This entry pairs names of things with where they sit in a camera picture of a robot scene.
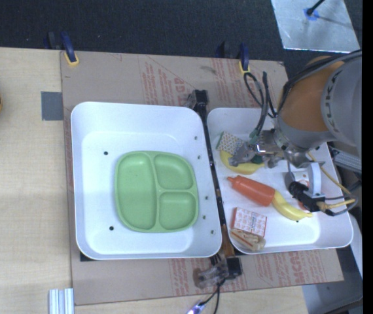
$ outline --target yellow banana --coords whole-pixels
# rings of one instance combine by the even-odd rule
[[[239,164],[238,166],[231,166],[228,163],[228,159],[230,157],[232,157],[232,155],[230,153],[228,153],[227,151],[224,151],[224,150],[220,150],[220,158],[221,158],[221,161],[223,162],[223,164],[228,169],[231,169],[232,171],[237,172],[237,173],[241,173],[242,175],[251,175],[257,169],[264,166],[263,163],[262,164],[255,164],[255,163],[251,163],[251,162],[242,163],[242,164]]]
[[[288,202],[285,201],[284,197],[277,190],[275,190],[272,205],[274,205],[275,209],[279,211],[283,216],[293,221],[299,221],[302,218],[313,216],[313,214],[311,213],[307,213],[302,209],[290,205]]]

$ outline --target cardboard sheet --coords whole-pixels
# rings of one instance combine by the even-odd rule
[[[75,238],[70,114],[83,101],[183,106],[189,94],[207,90],[208,111],[217,107],[257,107],[243,82],[238,60],[77,52],[70,66],[60,54],[67,167],[71,271],[76,305],[167,298],[213,292],[195,286],[193,272],[211,267],[208,258],[89,260]],[[274,106],[287,81],[276,61],[250,61],[251,72],[268,87]],[[343,280],[335,249],[240,256],[243,275],[221,291],[287,287]]]

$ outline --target red bottle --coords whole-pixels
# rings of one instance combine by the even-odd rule
[[[263,206],[269,206],[274,198],[275,188],[258,181],[238,175],[236,178],[227,178],[232,183],[232,188]]]

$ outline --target small box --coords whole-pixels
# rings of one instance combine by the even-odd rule
[[[236,207],[233,210],[232,228],[244,232],[265,236],[266,216],[247,209]]]

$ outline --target wooden table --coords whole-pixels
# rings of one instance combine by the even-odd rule
[[[61,92],[57,50],[0,48],[0,313],[48,313],[71,288],[63,122],[41,117]],[[77,306],[75,313],[186,313],[204,296]],[[204,313],[212,313],[215,300]],[[223,293],[218,312],[307,313],[301,287]]]

